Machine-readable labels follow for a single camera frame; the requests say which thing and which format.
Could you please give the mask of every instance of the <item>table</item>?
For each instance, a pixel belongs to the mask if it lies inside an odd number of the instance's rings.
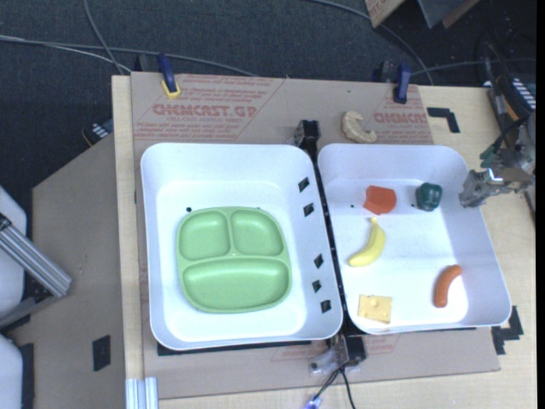
[[[448,107],[457,117],[460,134],[447,123],[430,118],[436,144],[456,149],[470,169],[479,168],[479,154],[496,138],[498,129],[485,89],[420,87],[425,107]],[[123,302],[126,378],[142,379],[140,282],[138,274],[135,168],[131,123],[130,78],[112,79],[115,164],[118,193],[119,251]],[[522,196],[489,199],[482,208],[498,261],[525,331],[508,343],[501,370],[472,375],[425,377],[351,386],[356,407],[533,407],[536,406],[536,243],[535,225]],[[303,407],[315,389],[283,389],[259,393],[161,400],[161,408]],[[348,407],[344,386],[324,394],[323,408]]]

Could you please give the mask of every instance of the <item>brown sausage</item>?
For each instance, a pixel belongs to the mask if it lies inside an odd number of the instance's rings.
[[[433,304],[435,304],[436,308],[444,308],[446,306],[450,283],[460,274],[462,274],[462,267],[460,265],[451,265],[439,276],[437,285],[435,286],[435,297],[433,298]]]

